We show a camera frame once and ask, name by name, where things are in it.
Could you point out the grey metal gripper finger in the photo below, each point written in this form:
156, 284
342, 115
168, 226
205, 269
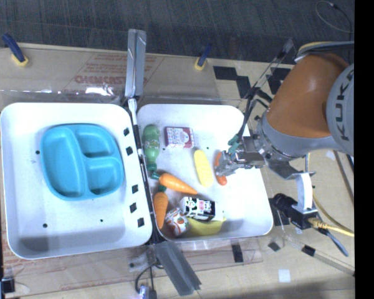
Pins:
228, 157
223, 168

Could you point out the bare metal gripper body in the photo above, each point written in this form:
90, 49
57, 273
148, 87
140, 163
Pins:
251, 154

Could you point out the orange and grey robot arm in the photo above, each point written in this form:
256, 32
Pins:
302, 98

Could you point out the orange sausage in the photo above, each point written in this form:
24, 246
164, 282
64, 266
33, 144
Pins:
222, 180

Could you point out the yellow corn cob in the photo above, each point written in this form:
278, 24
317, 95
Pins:
203, 168

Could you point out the white plastic tray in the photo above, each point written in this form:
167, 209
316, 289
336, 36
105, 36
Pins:
81, 232
237, 204

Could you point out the cow print milk carton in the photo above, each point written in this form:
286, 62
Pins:
199, 207

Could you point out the orange carrot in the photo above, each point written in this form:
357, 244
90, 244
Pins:
160, 207
176, 183

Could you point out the red and white carton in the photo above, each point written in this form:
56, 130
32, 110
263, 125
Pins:
178, 137

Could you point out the yellow banana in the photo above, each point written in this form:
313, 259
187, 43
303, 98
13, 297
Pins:
207, 228

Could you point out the white can orange print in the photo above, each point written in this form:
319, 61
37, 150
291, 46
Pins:
176, 222

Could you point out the green plastic bottle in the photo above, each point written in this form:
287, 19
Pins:
151, 145

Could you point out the blue divided plate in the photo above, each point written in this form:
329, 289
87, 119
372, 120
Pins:
68, 164

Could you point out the brown cardboard board red print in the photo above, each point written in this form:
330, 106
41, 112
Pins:
65, 70

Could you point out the black cylinder on white bracket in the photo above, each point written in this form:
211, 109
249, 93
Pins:
294, 209

